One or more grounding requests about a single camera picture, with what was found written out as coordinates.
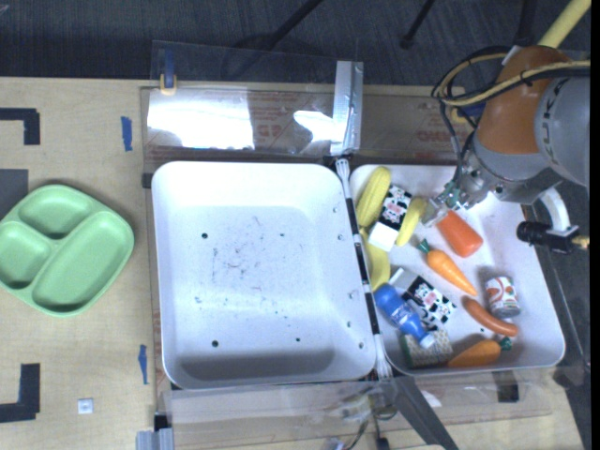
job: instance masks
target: banana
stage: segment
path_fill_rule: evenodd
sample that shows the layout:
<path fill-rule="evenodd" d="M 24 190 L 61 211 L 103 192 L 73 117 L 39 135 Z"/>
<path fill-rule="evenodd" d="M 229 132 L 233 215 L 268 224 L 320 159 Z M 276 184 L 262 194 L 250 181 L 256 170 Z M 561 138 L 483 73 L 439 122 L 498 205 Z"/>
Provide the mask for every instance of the banana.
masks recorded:
<path fill-rule="evenodd" d="M 412 197 L 409 207 L 406 210 L 406 215 L 402 220 L 400 231 L 396 237 L 396 245 L 402 247 L 406 245 L 411 239 L 416 229 L 417 223 L 421 220 L 421 217 L 425 213 L 425 209 L 428 206 L 428 202 L 420 197 Z"/>
<path fill-rule="evenodd" d="M 392 174 L 385 167 L 377 167 L 368 179 L 365 191 L 356 205 L 356 221 L 360 227 L 369 227 L 382 211 L 383 200 L 392 183 Z"/>
<path fill-rule="evenodd" d="M 363 237 L 363 247 L 367 253 L 368 276 L 371 282 L 371 290 L 375 292 L 391 277 L 390 260 L 385 250 L 381 250 L 368 243 L 368 234 L 365 229 L 360 229 Z"/>

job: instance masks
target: toy vegetable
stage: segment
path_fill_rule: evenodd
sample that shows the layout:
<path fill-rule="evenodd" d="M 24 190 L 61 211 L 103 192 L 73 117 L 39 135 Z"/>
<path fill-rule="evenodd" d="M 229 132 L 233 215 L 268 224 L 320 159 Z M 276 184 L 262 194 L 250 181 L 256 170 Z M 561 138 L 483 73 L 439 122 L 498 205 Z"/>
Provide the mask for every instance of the toy vegetable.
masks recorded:
<path fill-rule="evenodd" d="M 427 240 L 423 240 L 419 250 L 424 252 L 427 257 L 427 265 L 440 277 L 459 287 L 462 291 L 477 296 L 477 290 L 473 284 L 465 277 L 462 271 L 457 267 L 450 256 L 443 250 L 431 249 Z"/>
<path fill-rule="evenodd" d="M 425 213 L 428 203 L 425 199 L 414 197 L 409 203 L 409 207 L 406 210 L 406 215 L 402 220 L 402 226 L 396 238 L 396 245 L 402 247 L 407 244 L 411 236 L 413 236 L 414 229 L 416 228 L 421 217 Z"/>
<path fill-rule="evenodd" d="M 377 167 L 368 179 L 356 205 L 356 220 L 361 227 L 372 225 L 382 211 L 383 199 L 392 182 L 392 174 L 385 167 Z"/>
<path fill-rule="evenodd" d="M 494 363 L 500 357 L 502 347 L 496 340 L 482 340 L 459 353 L 448 362 L 450 368 L 480 367 Z"/>
<path fill-rule="evenodd" d="M 448 211 L 437 227 L 450 247 L 463 258 L 473 255 L 484 243 L 481 235 L 454 210 Z"/>
<path fill-rule="evenodd" d="M 516 325 L 497 319 L 487 312 L 486 309 L 483 308 L 476 300 L 473 300 L 472 298 L 466 298 L 462 305 L 476 322 L 485 326 L 488 330 L 496 332 L 497 334 L 506 335 L 508 337 L 517 336 L 518 327 Z"/>
<path fill-rule="evenodd" d="M 368 272 L 371 289 L 375 292 L 390 279 L 390 260 L 385 250 L 381 250 L 368 242 L 368 234 L 365 229 L 360 229 L 359 232 L 363 237 L 365 251 L 367 252 L 368 262 L 370 263 Z"/>

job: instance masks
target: green plate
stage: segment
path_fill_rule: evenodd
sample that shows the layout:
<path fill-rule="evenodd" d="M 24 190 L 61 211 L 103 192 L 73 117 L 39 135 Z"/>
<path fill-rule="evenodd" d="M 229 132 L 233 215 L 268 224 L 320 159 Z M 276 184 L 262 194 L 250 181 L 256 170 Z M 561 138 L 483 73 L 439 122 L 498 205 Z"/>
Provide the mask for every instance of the green plate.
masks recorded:
<path fill-rule="evenodd" d="M 133 244 L 131 227 L 103 203 L 40 187 L 0 220 L 0 286 L 49 315 L 78 315 L 108 290 Z"/>

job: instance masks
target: gray floor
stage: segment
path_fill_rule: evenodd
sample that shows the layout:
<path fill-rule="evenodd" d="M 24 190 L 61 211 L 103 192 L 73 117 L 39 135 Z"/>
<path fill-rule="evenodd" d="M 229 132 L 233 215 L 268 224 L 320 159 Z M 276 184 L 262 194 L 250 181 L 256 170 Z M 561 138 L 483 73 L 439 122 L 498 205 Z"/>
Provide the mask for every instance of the gray floor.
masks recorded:
<path fill-rule="evenodd" d="M 0 0 L 0 76 L 148 78 L 153 40 L 230 47 L 276 30 L 306 0 Z M 570 0 L 539 0 L 534 41 Z M 365 63 L 365 83 L 431 85 L 467 54 L 510 45 L 522 0 L 439 0 L 413 46 L 399 38 L 425 0 L 325 0 L 276 50 Z M 591 51 L 588 12 L 562 44 Z M 489 76 L 475 71 L 475 84 Z M 589 199 L 561 186 L 574 222 L 589 234 Z M 568 352 L 557 380 L 573 402 L 586 448 L 591 448 L 589 253 L 541 254 L 562 284 L 550 282 Z"/>

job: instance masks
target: hot dog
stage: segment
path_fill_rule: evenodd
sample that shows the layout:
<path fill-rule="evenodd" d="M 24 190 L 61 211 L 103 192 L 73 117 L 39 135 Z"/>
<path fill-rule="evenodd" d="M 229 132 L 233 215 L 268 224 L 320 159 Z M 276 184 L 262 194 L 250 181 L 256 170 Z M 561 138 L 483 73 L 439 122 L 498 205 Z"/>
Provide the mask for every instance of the hot dog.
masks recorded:
<path fill-rule="evenodd" d="M 465 307 L 465 310 L 469 312 L 469 315 L 488 330 L 496 332 L 497 334 L 506 335 L 507 337 L 515 337 L 518 334 L 518 327 L 516 325 L 497 319 L 476 300 L 466 298 L 463 301 L 463 306 Z"/>

